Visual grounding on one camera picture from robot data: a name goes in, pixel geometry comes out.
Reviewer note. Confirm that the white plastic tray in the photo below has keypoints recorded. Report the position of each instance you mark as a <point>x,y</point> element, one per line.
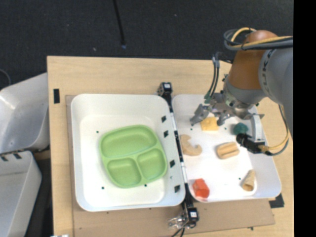
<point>217,171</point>
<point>89,142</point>

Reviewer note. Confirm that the yellow cheese slice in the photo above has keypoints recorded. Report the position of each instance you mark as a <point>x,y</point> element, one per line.
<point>209,125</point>

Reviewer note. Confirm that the red carton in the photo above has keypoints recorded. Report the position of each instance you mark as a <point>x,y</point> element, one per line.
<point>201,189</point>

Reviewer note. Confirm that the thin black and white rod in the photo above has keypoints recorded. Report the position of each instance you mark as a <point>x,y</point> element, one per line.
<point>183,171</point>

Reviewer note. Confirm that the green broccoli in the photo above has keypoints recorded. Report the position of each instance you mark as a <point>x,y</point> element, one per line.
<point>239,128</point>

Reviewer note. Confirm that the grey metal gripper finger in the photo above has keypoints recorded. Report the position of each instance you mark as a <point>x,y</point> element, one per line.
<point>222,117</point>
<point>200,112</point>

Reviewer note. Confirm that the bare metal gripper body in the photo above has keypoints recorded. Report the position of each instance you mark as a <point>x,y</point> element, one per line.
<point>238,110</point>

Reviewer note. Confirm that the black cylinder on white bracket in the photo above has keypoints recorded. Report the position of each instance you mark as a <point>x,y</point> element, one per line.
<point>248,142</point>

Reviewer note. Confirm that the beige cone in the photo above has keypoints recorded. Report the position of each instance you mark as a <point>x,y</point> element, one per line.
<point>249,181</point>

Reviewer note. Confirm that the beige croissant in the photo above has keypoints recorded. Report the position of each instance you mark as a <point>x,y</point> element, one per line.
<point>188,149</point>

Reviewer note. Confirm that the green divided plate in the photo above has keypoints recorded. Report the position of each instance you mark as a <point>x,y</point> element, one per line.
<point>128,142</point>

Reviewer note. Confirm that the beige ridged bread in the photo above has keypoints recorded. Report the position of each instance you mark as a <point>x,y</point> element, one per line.
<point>227,150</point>

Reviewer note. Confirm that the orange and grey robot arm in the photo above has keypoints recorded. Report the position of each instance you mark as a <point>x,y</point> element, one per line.
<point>247,65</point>

